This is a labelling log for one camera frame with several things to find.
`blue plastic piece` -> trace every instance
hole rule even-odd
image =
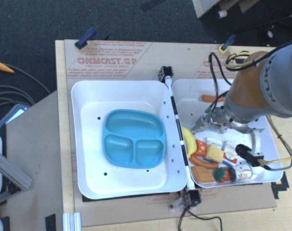
[[[103,152],[117,166],[153,168],[165,155],[163,122],[154,114],[137,110],[114,110],[105,119]]]
[[[30,106],[26,104],[17,103],[13,108],[0,120],[0,128],[24,113]]]
[[[81,39],[75,43],[75,46],[79,49],[84,48],[87,45],[88,40],[93,40],[97,36],[97,30],[89,28]]]
[[[221,54],[224,54],[227,48],[234,43],[235,39],[236,39],[236,35],[232,34],[224,44],[220,45],[218,51]]]

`white bracket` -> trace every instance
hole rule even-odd
[[[63,231],[82,231],[80,212],[63,214]]]

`orange object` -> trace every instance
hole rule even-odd
[[[215,101],[215,96],[202,95],[202,101],[206,103],[212,103],[213,101]],[[224,101],[224,97],[221,97],[218,99],[218,102],[223,102],[223,101]]]
[[[198,183],[213,183],[214,182],[213,175],[206,168],[201,167],[201,166],[193,166],[192,171]]]
[[[217,169],[218,168],[218,163],[210,163],[206,162],[196,156],[190,156],[189,161],[193,163],[196,166],[202,166],[206,169]]]
[[[198,146],[197,150],[193,153],[194,156],[201,156],[204,157],[206,156],[207,153],[207,143],[200,141],[200,140],[195,140],[196,145]]]
[[[1,62],[0,62],[0,71],[4,71],[4,72],[8,72],[8,73],[14,73],[14,71],[11,68],[6,66],[5,64],[2,64]]]

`small bottle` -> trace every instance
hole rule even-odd
[[[252,169],[247,164],[229,167],[227,170],[231,178],[231,182],[250,179],[252,177]]]

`blue clamp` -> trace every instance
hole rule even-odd
[[[93,40],[97,36],[97,30],[89,28],[81,39],[75,43],[75,46],[79,49],[84,48],[87,45],[88,40]]]
[[[227,48],[234,43],[235,39],[236,35],[232,34],[224,44],[219,46],[218,51],[223,55],[226,52]]]

